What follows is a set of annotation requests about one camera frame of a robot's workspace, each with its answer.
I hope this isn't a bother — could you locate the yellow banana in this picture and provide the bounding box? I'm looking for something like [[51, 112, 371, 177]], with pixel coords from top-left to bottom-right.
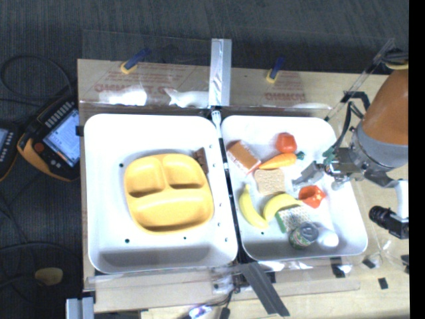
[[262, 192, 303, 223], [238, 183, 270, 230]]

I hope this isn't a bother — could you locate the tan bread slice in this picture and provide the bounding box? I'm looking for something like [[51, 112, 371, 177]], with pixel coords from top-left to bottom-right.
[[253, 167, 287, 197]]

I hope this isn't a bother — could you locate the thin black and white rod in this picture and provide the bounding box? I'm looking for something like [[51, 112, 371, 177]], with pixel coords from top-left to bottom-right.
[[211, 109, 242, 263]]

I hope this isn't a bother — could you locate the yellow divided plate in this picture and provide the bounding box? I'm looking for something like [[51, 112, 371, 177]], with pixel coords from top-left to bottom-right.
[[123, 152, 215, 235]]

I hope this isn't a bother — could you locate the white bottle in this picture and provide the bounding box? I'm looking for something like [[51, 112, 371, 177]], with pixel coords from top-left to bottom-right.
[[316, 227, 340, 249]]

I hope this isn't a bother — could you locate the green can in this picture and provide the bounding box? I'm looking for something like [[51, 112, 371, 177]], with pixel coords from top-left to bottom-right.
[[288, 221, 320, 250]]

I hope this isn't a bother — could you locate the brown cardboard board red print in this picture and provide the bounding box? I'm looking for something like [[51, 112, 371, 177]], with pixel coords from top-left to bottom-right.
[[76, 58, 410, 314]]

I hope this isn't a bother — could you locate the orange carrot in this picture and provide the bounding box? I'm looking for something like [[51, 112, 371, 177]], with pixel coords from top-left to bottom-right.
[[258, 150, 305, 171]]

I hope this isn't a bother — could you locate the black cylinder on white bracket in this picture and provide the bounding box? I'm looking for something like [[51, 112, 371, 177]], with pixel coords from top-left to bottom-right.
[[369, 177, 410, 241]]

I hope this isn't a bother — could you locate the white plastic tray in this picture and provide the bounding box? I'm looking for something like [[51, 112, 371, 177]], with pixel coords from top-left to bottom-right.
[[220, 114, 369, 263], [83, 112, 239, 275]]

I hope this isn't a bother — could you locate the orange and white carton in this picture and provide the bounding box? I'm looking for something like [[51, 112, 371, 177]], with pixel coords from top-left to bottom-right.
[[226, 140, 262, 175]]

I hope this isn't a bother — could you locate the orange bell pepper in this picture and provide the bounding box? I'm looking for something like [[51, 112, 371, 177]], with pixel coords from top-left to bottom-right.
[[275, 132, 298, 154]]

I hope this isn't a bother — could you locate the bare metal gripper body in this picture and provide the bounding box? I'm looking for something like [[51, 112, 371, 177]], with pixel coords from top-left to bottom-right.
[[324, 147, 367, 183]]

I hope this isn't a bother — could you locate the yellow rounded lump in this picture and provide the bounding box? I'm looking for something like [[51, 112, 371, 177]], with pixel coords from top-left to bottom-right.
[[34, 267, 64, 286]]

